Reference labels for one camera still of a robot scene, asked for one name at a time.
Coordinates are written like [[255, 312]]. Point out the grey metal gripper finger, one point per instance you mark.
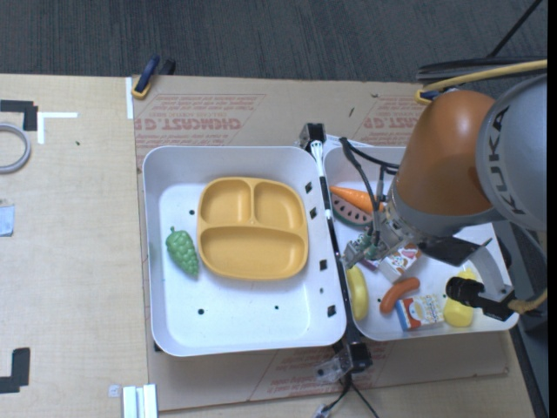
[[353, 254], [373, 254]]

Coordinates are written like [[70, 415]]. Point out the orange carrot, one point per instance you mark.
[[354, 196]]

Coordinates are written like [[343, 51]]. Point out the white plastic tray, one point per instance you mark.
[[243, 316], [435, 277]]

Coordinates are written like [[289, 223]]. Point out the black cylinder on white bracket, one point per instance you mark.
[[467, 292]]

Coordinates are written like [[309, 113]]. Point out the blue red and white carton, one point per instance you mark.
[[420, 312]]

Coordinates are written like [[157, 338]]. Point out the yellow banana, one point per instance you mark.
[[357, 292]]

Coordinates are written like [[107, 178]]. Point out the red and green watermelon slice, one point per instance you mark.
[[350, 216]]

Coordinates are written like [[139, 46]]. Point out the yellow divided plate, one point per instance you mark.
[[252, 251]]

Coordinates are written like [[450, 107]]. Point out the brown cardboard board red print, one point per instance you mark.
[[209, 111]]

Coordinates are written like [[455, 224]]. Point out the yellow bottle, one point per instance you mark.
[[457, 314]]

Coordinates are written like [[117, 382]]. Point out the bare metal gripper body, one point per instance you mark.
[[397, 234]]

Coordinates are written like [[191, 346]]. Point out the thin black and white rod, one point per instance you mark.
[[335, 237]]

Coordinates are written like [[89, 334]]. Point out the white carton with colourful print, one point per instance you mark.
[[402, 261]]

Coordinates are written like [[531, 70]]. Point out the orange sausage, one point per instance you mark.
[[398, 295]]

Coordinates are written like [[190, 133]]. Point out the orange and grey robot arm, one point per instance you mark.
[[444, 163]]

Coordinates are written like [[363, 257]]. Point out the green grapes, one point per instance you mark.
[[182, 248]]

